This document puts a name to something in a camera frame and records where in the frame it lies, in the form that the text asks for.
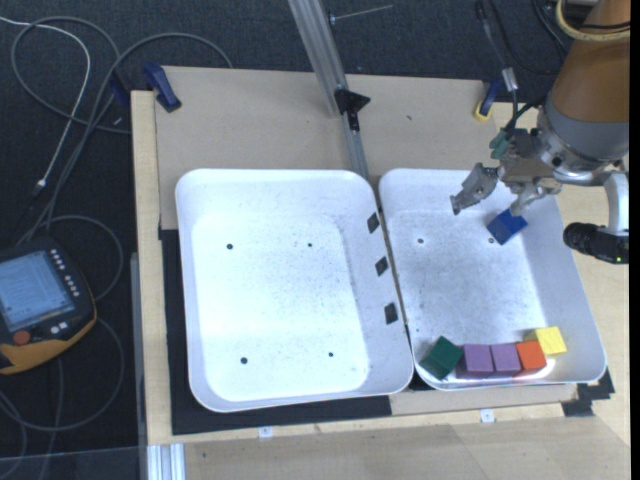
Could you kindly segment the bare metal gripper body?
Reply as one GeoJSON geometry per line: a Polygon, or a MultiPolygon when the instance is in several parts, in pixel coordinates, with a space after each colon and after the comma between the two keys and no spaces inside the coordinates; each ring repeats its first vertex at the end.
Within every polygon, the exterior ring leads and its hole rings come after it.
{"type": "Polygon", "coordinates": [[[498,176],[514,194],[558,194],[562,189],[553,169],[539,158],[538,143],[537,131],[531,133],[520,128],[507,141],[498,176]]]}

